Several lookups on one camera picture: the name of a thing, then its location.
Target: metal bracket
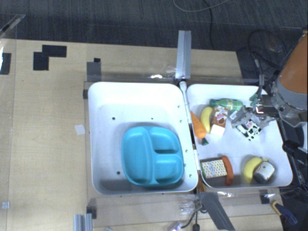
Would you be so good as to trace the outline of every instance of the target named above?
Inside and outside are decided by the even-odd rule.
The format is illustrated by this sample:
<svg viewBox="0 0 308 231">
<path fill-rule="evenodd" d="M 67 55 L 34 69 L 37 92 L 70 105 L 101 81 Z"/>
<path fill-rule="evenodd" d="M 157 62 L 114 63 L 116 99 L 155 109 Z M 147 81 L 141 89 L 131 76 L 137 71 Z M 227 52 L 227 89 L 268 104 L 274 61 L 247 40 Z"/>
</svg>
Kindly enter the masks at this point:
<svg viewBox="0 0 308 231">
<path fill-rule="evenodd" d="M 191 31 L 179 31 L 175 79 L 189 79 L 191 77 L 191 50 Z"/>
<path fill-rule="evenodd" d="M 74 215 L 74 231 L 92 231 L 92 214 Z"/>
</svg>

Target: toy banana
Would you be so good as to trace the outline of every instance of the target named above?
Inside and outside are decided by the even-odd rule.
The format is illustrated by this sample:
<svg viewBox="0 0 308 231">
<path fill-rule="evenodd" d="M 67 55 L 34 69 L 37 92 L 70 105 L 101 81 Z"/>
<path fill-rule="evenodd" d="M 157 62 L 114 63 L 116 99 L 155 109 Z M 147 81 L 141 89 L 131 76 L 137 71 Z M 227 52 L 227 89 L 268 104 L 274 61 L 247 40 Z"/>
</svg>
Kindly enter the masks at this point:
<svg viewBox="0 0 308 231">
<path fill-rule="evenodd" d="M 251 183 L 251 180 L 253 178 L 253 174 L 254 171 L 256 169 L 256 167 L 262 163 L 263 161 L 267 161 L 267 159 L 262 159 L 260 157 L 253 157 L 251 158 L 244 167 L 244 179 L 245 181 L 247 181 L 248 183 Z"/>
<path fill-rule="evenodd" d="M 211 124 L 210 124 L 210 118 L 211 114 L 213 112 L 213 107 L 206 107 L 201 112 L 200 121 L 205 127 L 205 130 L 207 133 L 211 131 Z"/>
</svg>

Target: wooden surface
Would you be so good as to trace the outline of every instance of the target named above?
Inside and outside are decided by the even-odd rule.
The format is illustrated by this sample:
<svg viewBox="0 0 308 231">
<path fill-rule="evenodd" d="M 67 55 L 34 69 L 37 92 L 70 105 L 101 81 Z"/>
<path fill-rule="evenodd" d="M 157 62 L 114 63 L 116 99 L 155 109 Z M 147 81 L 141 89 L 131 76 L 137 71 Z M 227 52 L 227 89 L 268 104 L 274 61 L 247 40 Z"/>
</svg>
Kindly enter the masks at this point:
<svg viewBox="0 0 308 231">
<path fill-rule="evenodd" d="M 49 71 L 33 71 L 33 52 L 41 51 L 42 44 L 66 45 L 67 57 L 50 58 Z M 120 73 L 124 68 L 129 73 L 148 75 L 175 65 L 176 49 L 18 40 L 16 52 L 7 230 L 73 230 L 74 214 L 85 214 L 87 206 L 85 136 L 77 135 L 75 130 L 75 125 L 85 123 L 82 91 L 86 61 L 101 58 L 106 72 Z M 206 67 L 207 76 L 241 76 L 234 52 L 192 51 L 193 66 L 198 71 Z M 227 212 L 235 210 L 225 204 L 229 206 Z M 259 206 L 239 205 L 239 209 L 253 215 L 254 208 Z M 280 218 L 270 206 L 261 207 L 268 215 L 234 216 L 231 221 L 235 228 L 282 230 Z M 140 215 L 127 212 L 129 206 L 126 206 L 127 215 Z M 116 220 L 123 217 L 114 208 L 110 218 L 114 219 L 113 223 L 121 223 Z M 142 222 L 112 228 L 114 231 L 160 231 L 172 224 Z M 204 230 L 216 230 L 208 214 L 200 217 L 200 224 Z M 95 230 L 103 231 L 104 227 Z"/>
</svg>

